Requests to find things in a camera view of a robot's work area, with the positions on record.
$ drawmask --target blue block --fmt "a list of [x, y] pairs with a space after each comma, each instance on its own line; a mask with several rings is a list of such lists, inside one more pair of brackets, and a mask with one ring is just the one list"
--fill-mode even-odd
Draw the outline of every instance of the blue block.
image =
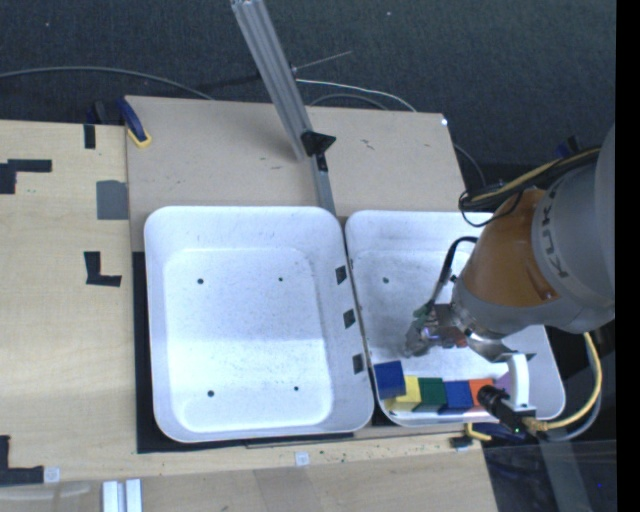
[[400, 361], [389, 361], [373, 365], [378, 386], [378, 396], [381, 400], [402, 396], [407, 393], [404, 382], [404, 372]]
[[442, 406], [438, 414], [460, 414], [473, 407], [473, 396], [469, 381], [456, 380], [444, 383], [447, 404]]

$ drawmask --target orange block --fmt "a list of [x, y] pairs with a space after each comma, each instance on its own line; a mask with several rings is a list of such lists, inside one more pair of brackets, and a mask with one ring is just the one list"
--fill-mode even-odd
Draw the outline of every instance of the orange block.
[[473, 405], [480, 405], [478, 402], [478, 391], [481, 387], [486, 385], [493, 386], [493, 379], [471, 379], [469, 381], [469, 388], [471, 389], [471, 396], [473, 397]]

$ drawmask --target white tray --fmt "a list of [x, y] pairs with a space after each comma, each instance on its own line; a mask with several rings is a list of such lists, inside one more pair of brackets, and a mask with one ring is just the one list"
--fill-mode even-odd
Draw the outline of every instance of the white tray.
[[[476, 222], [486, 214], [468, 215]], [[470, 348], [433, 347], [427, 355], [407, 358], [405, 334], [413, 312], [424, 304], [440, 275], [447, 250], [461, 236], [479, 236], [481, 229], [467, 224], [458, 212], [360, 211], [347, 220], [345, 236], [352, 275], [360, 305], [365, 342], [372, 364], [399, 360], [405, 375], [443, 380], [498, 379], [507, 373], [506, 363], [489, 363]], [[458, 246], [453, 273], [468, 259], [472, 244]], [[451, 286], [438, 302], [451, 299]], [[534, 353], [529, 361], [530, 403], [537, 417], [550, 419], [562, 412], [564, 387], [543, 326], [532, 326], [505, 338], [511, 349]], [[387, 416], [402, 426], [437, 423], [496, 421], [481, 407], [464, 414], [395, 412]]]
[[169, 206], [144, 228], [153, 407], [180, 442], [342, 433], [373, 396], [344, 239], [316, 207]]

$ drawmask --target green block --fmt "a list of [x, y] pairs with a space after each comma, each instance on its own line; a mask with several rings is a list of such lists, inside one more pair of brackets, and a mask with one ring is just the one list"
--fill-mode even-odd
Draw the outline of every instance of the green block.
[[420, 387], [420, 404], [412, 412], [437, 412], [447, 403], [447, 394], [444, 389], [442, 379], [420, 377], [418, 378]]

